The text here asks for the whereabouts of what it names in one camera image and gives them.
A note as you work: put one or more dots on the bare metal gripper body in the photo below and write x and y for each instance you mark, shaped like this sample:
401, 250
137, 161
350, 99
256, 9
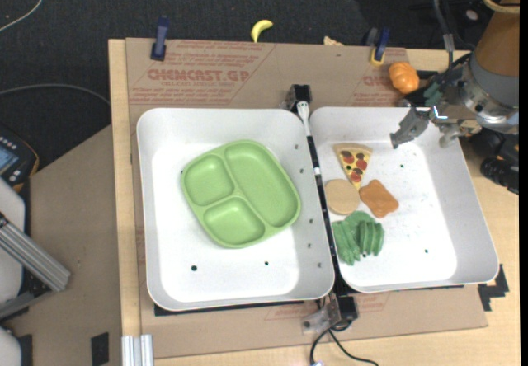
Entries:
486, 115

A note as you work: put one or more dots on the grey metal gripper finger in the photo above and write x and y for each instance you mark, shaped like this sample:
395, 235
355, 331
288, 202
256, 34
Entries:
449, 137
408, 127

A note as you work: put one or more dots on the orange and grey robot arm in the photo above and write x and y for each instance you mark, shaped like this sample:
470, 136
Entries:
497, 47

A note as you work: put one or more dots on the orange toy pumpkin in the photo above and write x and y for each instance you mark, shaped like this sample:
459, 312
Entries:
404, 76

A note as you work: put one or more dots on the pizza slice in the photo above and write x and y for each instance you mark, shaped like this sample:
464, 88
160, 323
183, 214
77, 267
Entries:
354, 160

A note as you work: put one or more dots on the orange toast slice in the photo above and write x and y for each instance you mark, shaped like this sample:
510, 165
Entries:
378, 198

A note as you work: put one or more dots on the white plastic tray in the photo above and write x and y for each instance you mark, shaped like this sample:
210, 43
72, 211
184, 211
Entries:
231, 278
429, 224

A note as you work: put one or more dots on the round tan biscuit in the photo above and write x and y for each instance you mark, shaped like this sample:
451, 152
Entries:
341, 196

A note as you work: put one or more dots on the thin black and white rod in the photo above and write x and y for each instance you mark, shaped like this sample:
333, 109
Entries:
317, 170

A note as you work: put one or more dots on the green ribbed toy vegetable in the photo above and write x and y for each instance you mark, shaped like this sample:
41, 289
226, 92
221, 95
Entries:
371, 234

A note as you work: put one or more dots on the small tan toy food piece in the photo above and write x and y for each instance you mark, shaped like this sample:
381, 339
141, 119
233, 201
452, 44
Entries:
332, 41

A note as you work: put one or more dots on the green asparagus bundle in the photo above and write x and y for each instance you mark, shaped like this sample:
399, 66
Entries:
344, 242

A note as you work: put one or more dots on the brown cardboard board, red print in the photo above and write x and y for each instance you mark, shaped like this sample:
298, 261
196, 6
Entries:
255, 71

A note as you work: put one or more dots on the green divided plate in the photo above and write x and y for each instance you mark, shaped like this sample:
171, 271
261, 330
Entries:
255, 183

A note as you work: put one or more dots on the yellow banana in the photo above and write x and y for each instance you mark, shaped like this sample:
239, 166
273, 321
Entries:
260, 27

